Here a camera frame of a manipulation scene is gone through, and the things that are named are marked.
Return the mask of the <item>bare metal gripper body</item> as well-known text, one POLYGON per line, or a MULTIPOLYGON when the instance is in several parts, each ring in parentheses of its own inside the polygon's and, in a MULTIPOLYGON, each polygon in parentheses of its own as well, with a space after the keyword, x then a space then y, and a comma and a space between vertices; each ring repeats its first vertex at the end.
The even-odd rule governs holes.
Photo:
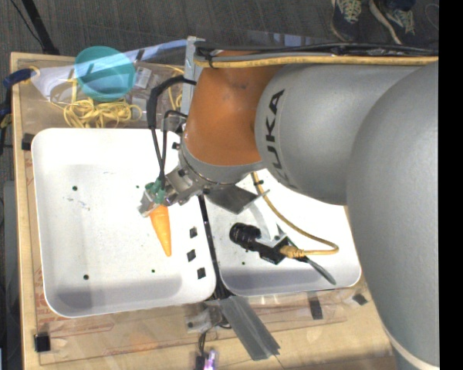
POLYGON ((207 193, 216 186, 216 182, 206 179, 190 167, 177 166, 167 174, 161 170, 155 181, 144 187, 143 207, 182 205, 193 196, 207 193))

